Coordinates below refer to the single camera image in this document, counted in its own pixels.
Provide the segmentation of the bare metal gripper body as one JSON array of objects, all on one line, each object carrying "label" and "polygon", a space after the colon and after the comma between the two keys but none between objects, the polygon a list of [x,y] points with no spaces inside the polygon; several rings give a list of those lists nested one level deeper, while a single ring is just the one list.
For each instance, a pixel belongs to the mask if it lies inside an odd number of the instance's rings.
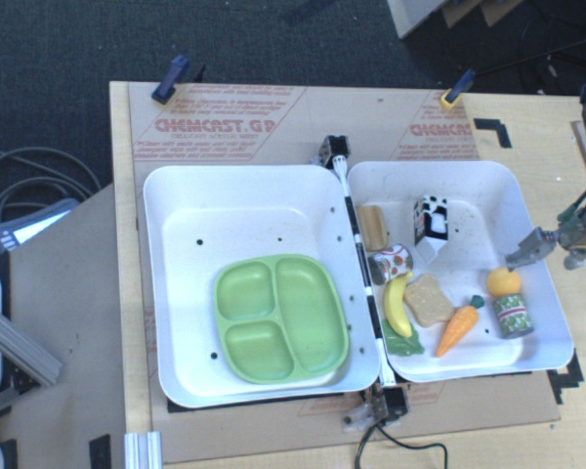
[{"label": "bare metal gripper body", "polygon": [[566,251],[564,266],[576,270],[586,260],[586,207],[569,207],[558,222],[558,244]]}]

